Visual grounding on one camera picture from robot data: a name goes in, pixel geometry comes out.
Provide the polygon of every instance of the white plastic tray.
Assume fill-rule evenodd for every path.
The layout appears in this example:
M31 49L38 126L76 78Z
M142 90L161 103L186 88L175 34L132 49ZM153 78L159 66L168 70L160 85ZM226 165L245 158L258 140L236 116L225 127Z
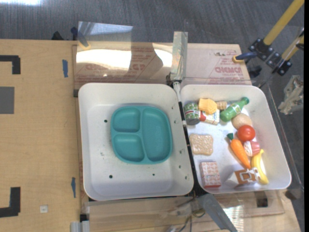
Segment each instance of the white plastic tray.
M249 115L256 131L255 141L258 141L262 154L262 167L269 179L269 184L258 183L234 188L225 181L236 170L243 167L233 156L229 149L229 140L226 135L237 130L231 122L218 125L200 122L195 126L188 126L188 134L209 134L214 138L213 153L210 156L194 155L197 177L200 185L201 176L199 163L201 161L216 161L222 186L219 188L207 188L205 191L213 194L233 193L243 191L258 191L270 189L284 189L291 183L291 173L280 143L280 139L264 93L254 86L239 85L186 85L181 89L183 105L187 102L198 101L200 98L209 98L214 101L238 101L242 97L248 97L250 102L245 105L242 112Z
M162 84L89 83L78 93L82 134L84 189L97 201L185 195L193 175L176 93ZM110 121L125 105L150 105L164 111L171 126L173 150L163 163L136 165L114 154Z

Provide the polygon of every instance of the potato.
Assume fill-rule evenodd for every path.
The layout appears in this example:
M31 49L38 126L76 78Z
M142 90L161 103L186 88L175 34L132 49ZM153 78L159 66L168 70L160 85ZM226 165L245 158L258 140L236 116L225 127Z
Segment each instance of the potato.
M252 121L250 117L246 114L240 113L236 115L234 118L231 119L232 125L235 127L235 129L239 129L239 127L243 125L249 125L252 126Z

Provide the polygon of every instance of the green can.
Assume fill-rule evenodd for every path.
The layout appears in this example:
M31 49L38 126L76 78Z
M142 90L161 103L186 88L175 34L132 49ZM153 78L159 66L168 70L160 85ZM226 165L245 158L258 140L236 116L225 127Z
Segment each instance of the green can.
M187 103L183 107L183 110L187 125L193 126L200 122L198 104L196 102Z

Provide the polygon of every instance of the yellow banana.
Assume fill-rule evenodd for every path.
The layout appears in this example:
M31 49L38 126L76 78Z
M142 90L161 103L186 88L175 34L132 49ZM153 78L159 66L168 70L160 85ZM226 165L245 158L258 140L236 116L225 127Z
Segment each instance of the yellow banana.
M261 179L259 180L259 182L262 185L266 185L269 183L267 176L264 174L264 172L261 169L261 158L262 158L262 154L263 154L264 150L261 149L260 152L258 154L256 154L255 156L252 157L251 159L251 167L252 168L257 168Z

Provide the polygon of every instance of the teal plate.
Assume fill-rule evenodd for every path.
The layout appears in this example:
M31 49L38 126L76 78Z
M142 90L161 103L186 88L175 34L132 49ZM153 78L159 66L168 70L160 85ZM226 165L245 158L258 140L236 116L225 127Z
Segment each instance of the teal plate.
M111 136L114 153L127 163L161 163L173 149L169 119L155 107L118 108L112 115Z

